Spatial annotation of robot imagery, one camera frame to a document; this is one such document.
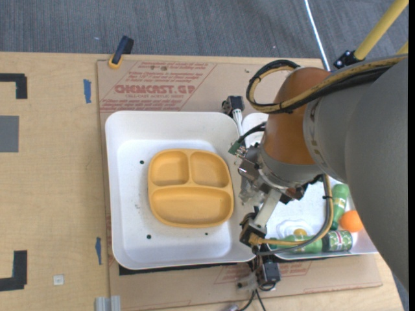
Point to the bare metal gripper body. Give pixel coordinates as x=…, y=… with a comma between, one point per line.
x=254, y=170

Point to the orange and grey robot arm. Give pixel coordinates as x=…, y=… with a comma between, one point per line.
x=363, y=134

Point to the white plastic tray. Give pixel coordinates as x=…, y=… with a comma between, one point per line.
x=308, y=202
x=129, y=186

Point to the white and yellow fried egg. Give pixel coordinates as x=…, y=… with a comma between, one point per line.
x=293, y=228

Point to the yellow divided plate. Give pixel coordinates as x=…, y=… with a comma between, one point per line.
x=191, y=202

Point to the green bottle with yellow label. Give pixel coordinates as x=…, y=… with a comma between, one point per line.
x=340, y=199

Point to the brown cardboard board red print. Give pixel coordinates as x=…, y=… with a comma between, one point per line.
x=201, y=86

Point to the orange ball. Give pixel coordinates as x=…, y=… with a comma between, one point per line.
x=351, y=221

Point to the green bottle with red label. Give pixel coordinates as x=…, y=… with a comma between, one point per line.
x=338, y=241

